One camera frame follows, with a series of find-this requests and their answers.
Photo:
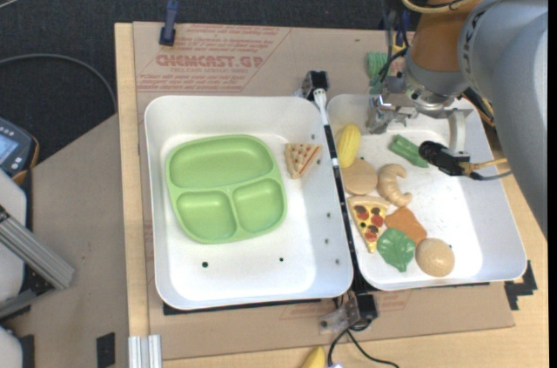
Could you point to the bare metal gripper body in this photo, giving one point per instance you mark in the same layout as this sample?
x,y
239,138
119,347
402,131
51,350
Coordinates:
x,y
428,105

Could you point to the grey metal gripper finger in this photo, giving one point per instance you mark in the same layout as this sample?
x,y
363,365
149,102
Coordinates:
x,y
398,120
375,123

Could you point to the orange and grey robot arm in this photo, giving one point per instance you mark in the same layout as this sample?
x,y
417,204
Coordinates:
x,y
505,53

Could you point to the green bean pod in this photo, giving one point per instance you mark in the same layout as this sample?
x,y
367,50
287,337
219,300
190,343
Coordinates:
x,y
407,151

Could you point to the yellow corn cob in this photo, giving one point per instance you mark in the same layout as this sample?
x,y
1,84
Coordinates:
x,y
348,144

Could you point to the thin black and white rod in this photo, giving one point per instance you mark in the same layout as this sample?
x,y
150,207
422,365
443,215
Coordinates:
x,y
335,157

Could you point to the tan round biscuit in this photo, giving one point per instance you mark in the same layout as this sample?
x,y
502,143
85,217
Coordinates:
x,y
359,177

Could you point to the green ribbed toy vegetable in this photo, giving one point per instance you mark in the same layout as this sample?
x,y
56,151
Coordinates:
x,y
375,64

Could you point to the beige croissant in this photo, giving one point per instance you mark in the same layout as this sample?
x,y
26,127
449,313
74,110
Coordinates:
x,y
391,183

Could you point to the tan triangular sandwich slice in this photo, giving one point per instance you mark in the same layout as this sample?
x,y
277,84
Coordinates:
x,y
300,159

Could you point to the pizza slice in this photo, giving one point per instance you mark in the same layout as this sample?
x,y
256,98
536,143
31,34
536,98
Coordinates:
x,y
367,220

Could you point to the orange toy food piece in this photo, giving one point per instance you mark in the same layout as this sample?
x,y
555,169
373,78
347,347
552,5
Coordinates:
x,y
407,225

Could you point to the white plastic tray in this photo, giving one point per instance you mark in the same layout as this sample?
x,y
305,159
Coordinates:
x,y
243,275
461,218

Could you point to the green lettuce leaf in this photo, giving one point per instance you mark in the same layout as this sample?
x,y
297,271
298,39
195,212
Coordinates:
x,y
395,249

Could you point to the tan round bread bun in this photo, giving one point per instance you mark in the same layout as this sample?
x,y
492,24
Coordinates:
x,y
434,257

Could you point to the brown cardboard board red print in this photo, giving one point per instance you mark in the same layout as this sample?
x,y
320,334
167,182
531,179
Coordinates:
x,y
243,48

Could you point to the green divided plate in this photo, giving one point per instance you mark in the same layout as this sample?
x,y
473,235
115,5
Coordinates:
x,y
217,166

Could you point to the yellow banana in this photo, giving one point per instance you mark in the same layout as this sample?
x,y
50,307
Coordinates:
x,y
315,359

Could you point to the black cylinder on white bracket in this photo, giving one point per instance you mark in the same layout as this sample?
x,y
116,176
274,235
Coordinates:
x,y
444,159

